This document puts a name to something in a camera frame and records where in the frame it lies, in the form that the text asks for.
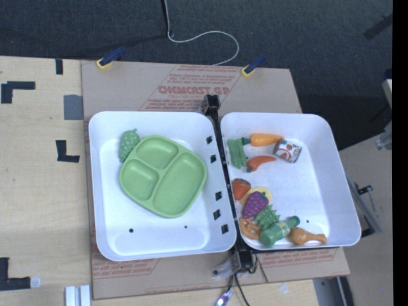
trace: can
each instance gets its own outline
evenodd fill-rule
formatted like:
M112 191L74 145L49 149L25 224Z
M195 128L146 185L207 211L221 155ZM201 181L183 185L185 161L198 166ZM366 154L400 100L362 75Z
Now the can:
M290 163L294 163L297 161L301 151L301 146L290 143L283 138L281 138L273 148L273 154L281 157L282 159L285 159Z

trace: toy food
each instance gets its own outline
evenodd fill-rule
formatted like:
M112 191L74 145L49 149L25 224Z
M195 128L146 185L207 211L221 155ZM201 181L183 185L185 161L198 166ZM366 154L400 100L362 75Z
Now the toy food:
M276 161L276 157L273 156L256 156L247 162L247 172L253 172L259 168L261 164L266 162Z
M297 161L301 150L302 148L299 145L280 139L273 149L273 154L290 163L294 163Z
M240 230L243 235L251 239L259 239L261 228L252 222L251 219L240 218Z
M250 189L251 184L244 179L236 178L232 181L232 192L234 195L234 199L236 199L237 201L243 198Z
M278 222L280 217L279 214L276 214L276 210L272 210L272 205L268 205L256 215L254 221L256 221L257 226L262 229L267 229L274 223Z
M254 217L260 213L269 204L268 198L259 192L253 192L249 195L248 200L245 202L244 208L242 209L242 217L248 219L249 217Z
M268 201L271 202L272 201L272 194L270 192L270 190L266 187L262 187L262 186L257 186L257 187L253 187L251 188L245 195L243 198L241 198L240 202L242 204L242 206L245 205L245 202L247 201L249 195L251 195L253 192L255 191L259 191L263 194L265 194L265 197L268 198Z
M310 233L302 228L292 228L291 232L288 235L288 238L295 244L295 245L303 245L307 243L309 240L317 240L321 243L327 243L327 238L323 233L314 234Z
M139 134L136 132L137 129L125 131L120 139L119 145L119 159L124 162L130 152L140 141Z
M275 135L275 134L252 134L249 139L242 137L242 143L244 145L251 144L252 146L257 146L257 147L267 146L267 145L276 143L281 138L284 138L284 137L281 135Z
M233 166L241 169L247 162L247 157L244 153L244 146L242 145L241 139L228 140L227 145Z
M276 241L288 236L291 228L297 226L299 223L300 220L297 216L290 217L285 221L278 221L269 228L262 230L259 234L259 240L267 247L272 246Z

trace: orange carrot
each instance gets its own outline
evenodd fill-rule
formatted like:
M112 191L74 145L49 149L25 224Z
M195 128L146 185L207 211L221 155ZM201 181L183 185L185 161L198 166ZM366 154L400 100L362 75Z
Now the orange carrot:
M237 201L243 198L250 189L251 184L244 179L237 178L232 181L232 192L234 195L234 199L236 199Z
M247 172L253 172L259 168L259 166L266 162L276 161L276 157L273 156L256 156L247 162Z
M251 143L252 146L267 146L273 143L278 142L281 138L284 138L282 135L275 134L252 134L249 140L247 138L242 138L244 144Z

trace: cardboard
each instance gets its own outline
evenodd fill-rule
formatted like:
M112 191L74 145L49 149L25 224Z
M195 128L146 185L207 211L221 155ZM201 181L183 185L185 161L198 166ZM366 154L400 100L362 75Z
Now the cardboard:
M95 241L87 125L102 111L198 111L206 94L219 96L220 119L230 112L301 113L290 71L258 68L244 78L239 67L113 62L101 71L94 61L82 61L81 66L93 298L226 287L228 280L213 279L211 269L226 261L228 252L125 262L110 261L100 254ZM241 284L349 274L342 248L282 251L258 258L258 270L243 275Z

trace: toy chicken drumstick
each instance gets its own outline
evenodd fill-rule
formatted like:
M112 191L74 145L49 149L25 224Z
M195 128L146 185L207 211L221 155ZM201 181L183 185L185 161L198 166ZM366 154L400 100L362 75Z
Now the toy chicken drumstick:
M303 245L307 243L309 240L317 240L324 244L327 242L327 238L323 233L314 234L299 227L292 228L290 234L288 235L288 238L295 245Z

